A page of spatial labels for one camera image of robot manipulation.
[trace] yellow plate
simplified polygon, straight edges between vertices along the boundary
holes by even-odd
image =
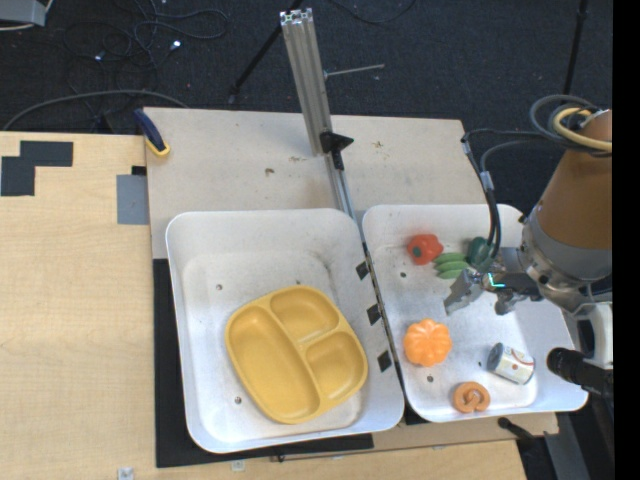
[[[302,423],[344,402],[364,384],[367,357],[322,291],[296,285],[235,311],[225,344],[245,389],[271,419]]]

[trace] white tray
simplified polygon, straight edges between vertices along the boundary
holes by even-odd
[[[166,244],[182,363],[186,421],[214,453],[387,430],[404,412],[396,369],[378,357],[391,347],[355,222],[335,209],[188,212],[168,225]],[[327,294],[360,340],[369,366],[364,386],[308,422],[287,425],[253,403],[227,355],[228,318],[244,304],[295,284]]]
[[[520,212],[501,205],[500,216],[502,245],[519,246]],[[433,422],[579,409],[587,393],[546,366],[551,349],[575,348],[559,307],[546,300],[527,300],[500,316],[493,309],[496,295],[486,292],[448,316],[444,299],[453,280],[438,278],[431,263],[415,265],[406,252],[406,244],[416,234],[435,234],[445,252],[466,252],[470,240],[486,237],[488,231],[486,205],[381,205],[369,209],[363,218],[407,401],[418,415]],[[410,363],[402,346],[407,327],[427,317],[445,323],[453,340],[447,359],[430,368]],[[518,385],[487,371],[489,351],[497,342],[534,357],[535,373],[527,384]],[[465,381],[487,387],[491,404],[486,411],[463,414],[454,409],[453,390]]]

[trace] pretzel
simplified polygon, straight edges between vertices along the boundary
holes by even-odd
[[[477,382],[463,382],[453,392],[453,406],[460,412],[484,411],[490,402],[487,388]]]

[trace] black pole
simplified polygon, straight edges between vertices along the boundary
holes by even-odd
[[[291,4],[291,6],[287,9],[287,11],[292,11],[297,9],[303,1],[304,0],[295,0]],[[251,74],[251,72],[258,65],[258,62],[262,60],[262,57],[264,57],[265,53],[267,53],[267,51],[269,50],[269,48],[271,47],[271,45],[274,43],[274,41],[277,39],[277,37],[280,35],[281,32],[282,32],[282,27],[278,24],[278,26],[273,30],[273,32],[271,32],[271,35],[267,38],[265,43],[262,45],[262,48],[260,48],[256,56],[251,60],[251,62],[249,63],[247,68],[244,70],[244,72],[231,86],[231,89],[229,90],[229,103],[233,103],[235,101],[236,96],[240,92],[240,87],[247,80],[247,78],[249,78],[249,75]]]
[[[589,0],[580,0],[580,8],[578,9],[578,21],[576,23],[576,30],[573,35],[573,46],[571,47],[571,57],[569,57],[569,68],[567,71],[567,79],[564,83],[564,93],[570,94],[571,84],[573,82],[573,72],[576,67],[576,59],[578,57],[578,46],[580,45],[580,37],[582,36],[582,25],[587,19],[587,4]]]

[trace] can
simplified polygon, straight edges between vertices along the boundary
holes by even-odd
[[[516,384],[526,384],[533,376],[535,360],[524,352],[496,343],[489,352],[487,369]]]

